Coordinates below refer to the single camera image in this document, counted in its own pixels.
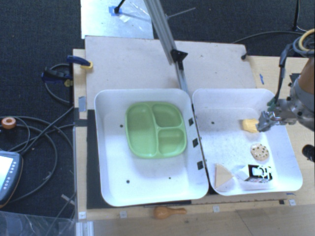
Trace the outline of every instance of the green plate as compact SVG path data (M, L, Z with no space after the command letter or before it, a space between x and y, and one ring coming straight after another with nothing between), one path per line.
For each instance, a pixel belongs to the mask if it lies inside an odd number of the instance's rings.
M126 135L131 151L142 158L181 154L187 145L179 109L167 102L139 102L126 112Z

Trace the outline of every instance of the wire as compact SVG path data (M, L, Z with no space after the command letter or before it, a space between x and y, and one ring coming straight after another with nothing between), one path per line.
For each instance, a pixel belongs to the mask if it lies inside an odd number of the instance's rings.
M282 51L282 53L280 55L280 61L279 61L280 74L279 74L277 93L276 93L276 95L274 97L274 104L277 103L279 95L280 95L282 82L283 82L283 79L284 79L284 76L285 76L285 74L284 74L284 72L285 72L285 61L286 61L286 58L287 58L287 56L288 56L290 51L292 51L292 44L286 45L285 49Z
M57 69L57 68L60 68L60 67L69 67L69 64L66 64L66 63L62 63L62 64L57 64L57 65L54 65L53 67L49 68L50 70L54 70L54 69ZM45 83L45 87L46 87L46 90L48 91L48 93L57 101L61 102L61 103L64 103L64 104L69 104L70 102L67 101L67 100L64 100L64 99L61 99L60 97L56 96L53 92L51 92L51 90L49 89L47 83Z
M297 28L298 30L300 30L300 31L304 31L304 32L306 32L306 30L305 30L305 29L302 29L302 28L300 28L299 26L296 26L296 28Z
M48 234L50 233L51 229L53 228L53 225L55 224L55 222L57 221L57 219L60 217L60 215L62 214L63 210L67 207L67 205L71 202L71 200L75 197L76 192L73 193L73 195L69 198L69 200L64 204L64 206L62 207L62 209L59 211L59 213L57 214L57 216L54 218L53 222L51 223L50 227L47 230L47 233L45 234L45 236L48 236Z
M46 132L46 134L48 135L48 134L51 134L51 133L56 132L56 131L60 132L59 130L61 130L61 129L69 128L69 127L73 127L73 126L74 126L74 124L68 124L68 125L65 125L65 126L61 126L61 127L57 128L57 129L55 129L55 130L51 130L51 131ZM66 136L66 134L63 133L62 131L60 132L60 134L66 138L68 144L70 145L71 149L73 150L73 145L72 145L71 141L69 140L69 138ZM16 148L22 146L22 145L25 144L25 143L27 143L27 141L26 141L26 142L23 142L23 143L21 143L21 144L16 145L16 146L13 147L12 149L16 149Z
M36 131L38 133L41 133L41 130L38 129L38 128L35 128L35 127L31 127L29 126L29 128L33 131ZM47 135L47 134L44 134L44 136L49 140L49 142L51 143L51 145L53 146L53 149L54 149L54 152L55 152L55 163L54 163L54 166L53 166L53 169L51 171L51 173L49 174L49 176L37 187L35 188L34 190L28 192L27 194L24 194L23 196L19 197L19 198L16 198L14 200L11 200L9 203L14 203L16 201L19 201L21 199L24 199L26 197L28 197L29 195L35 193L36 191L38 191L40 188L42 188L49 180L50 178L52 177L53 173L55 172L56 168L57 168L57 162L58 162L58 151L57 151L57 148L56 148L56 145L54 143L54 141Z
M314 37L309 36L305 39L303 46L308 47L309 49L314 49L314 43L315 43Z
M303 34L300 33L300 32L285 31L285 30L265 31L265 32L253 34L253 35L250 35L250 36L247 36L247 37L238 39L238 40L232 42L232 44L236 44L236 43L241 42L241 41L246 40L246 39L250 39L250 38L258 37L258 36L262 36L262 35L267 35L267 34L295 34L295 35L303 35Z
M296 53L302 55L303 57L306 57L306 58L310 58L310 57L314 57L314 50L309 50L309 51L301 51L297 45L298 41L299 41L300 38L297 38L294 40L293 42L293 49Z
M32 146L33 144L51 127L53 126L56 122L58 122L60 119L64 118L67 114L69 114L73 110L73 106L69 108L62 116L54 120L52 123L50 123L41 133L31 142L31 144L21 153L24 155Z
M41 119L38 119L38 118L34 118L34 117L27 117L27 116L19 116L19 118L23 118L23 119L28 119L28 120L33 120L33 121L36 121L36 122L39 122L41 124L44 124L44 125L49 125L50 123L45 121L45 120L41 120ZM58 131L60 133L61 136L63 136L66 141L68 142L68 144L70 145L71 149L73 149L73 145L72 145L72 142L70 141L70 139L68 138L68 136L61 130L62 128L64 127L73 127L74 124L69 124L69 125L66 125L66 126L62 126L62 127L57 127L57 126L52 126L55 131Z
M307 48L305 48L305 47L303 46L303 41L304 41L308 36L314 34L314 32L315 32L315 29L311 29L311 30L307 31L306 33L304 33L304 34L300 37L300 39L299 39L299 48L300 48L302 51L305 51L305 52L307 52L307 51L314 51L314 49L313 49L313 50L307 49Z

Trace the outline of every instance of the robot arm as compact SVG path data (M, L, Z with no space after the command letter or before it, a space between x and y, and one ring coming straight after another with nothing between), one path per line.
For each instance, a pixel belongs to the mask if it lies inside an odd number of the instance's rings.
M290 95L278 99L284 64L290 50L309 58L300 76L291 84ZM295 124L297 121L314 131L314 29L287 45L280 58L278 91L268 103L268 111L263 111L256 125L259 132L269 130L273 125Z
M314 58L309 59L291 85L289 97L277 100L271 111L261 113L257 129L265 132L273 125L295 124L296 121L314 131Z

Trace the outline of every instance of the black tape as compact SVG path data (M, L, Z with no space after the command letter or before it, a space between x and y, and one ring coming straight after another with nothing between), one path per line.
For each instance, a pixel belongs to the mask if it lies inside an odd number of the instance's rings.
M193 125L193 120L192 120L192 118L190 118L190 119L188 120L188 122L189 122L189 126Z
M197 167L199 170L203 169L203 162L202 161L197 162Z
M196 138L196 139L194 139L194 140L192 141L193 147L196 147L198 144L199 144L198 138Z
M88 110L87 209L111 208L101 195L95 111Z
M76 127L87 127L88 126L88 120L87 119L80 119L79 108L74 108L74 125Z

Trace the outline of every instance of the table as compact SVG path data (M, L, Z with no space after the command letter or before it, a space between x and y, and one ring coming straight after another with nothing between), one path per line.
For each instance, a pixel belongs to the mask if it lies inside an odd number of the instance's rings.
M85 50L74 50L73 54L85 57ZM283 82L280 98L289 92L289 74L300 73L306 63L303 58L287 59L287 76ZM247 56L257 88L276 92L278 85L277 57ZM86 96L86 70L74 65L74 99L79 106L79 97ZM81 120L87 112L79 112ZM254 196L223 197L193 201L183 206L187 215L171 216L158 221L153 218L153 207L122 207L106 209L86 209L86 164L87 128L75 127L75 171L77 186L77 215L79 221L94 221L95 235L255 235L279 232L283 235L310 235L315 215L314 163L302 155L305 144L314 145L314 132L300 124L287 126L287 131L295 151L303 176L303 186L294 193L266 193Z

